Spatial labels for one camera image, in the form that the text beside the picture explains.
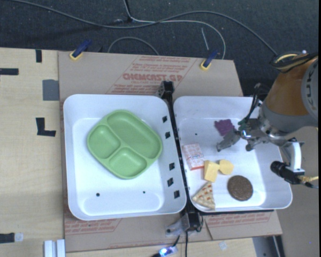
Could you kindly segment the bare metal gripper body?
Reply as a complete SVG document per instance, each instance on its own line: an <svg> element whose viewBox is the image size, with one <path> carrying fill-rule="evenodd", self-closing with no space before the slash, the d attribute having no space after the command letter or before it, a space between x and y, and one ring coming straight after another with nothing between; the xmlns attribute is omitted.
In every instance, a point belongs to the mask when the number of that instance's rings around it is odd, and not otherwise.
<svg viewBox="0 0 321 257"><path fill-rule="evenodd" d="M287 143L286 133L273 127L267 119L244 118L238 122L241 138L259 138L262 143L272 143L276 146L283 146Z"/></svg>

